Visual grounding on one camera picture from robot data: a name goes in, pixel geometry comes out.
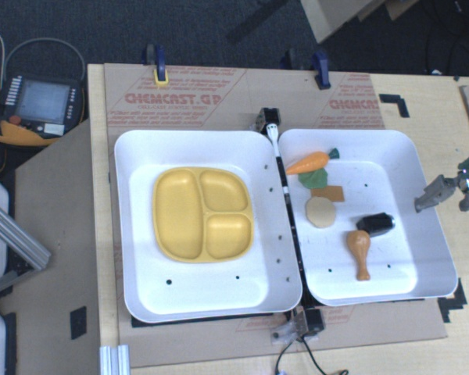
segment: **beige round toy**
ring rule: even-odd
[[[335,206],[328,198],[313,196],[306,203],[306,216],[315,227],[329,227],[335,222]]]

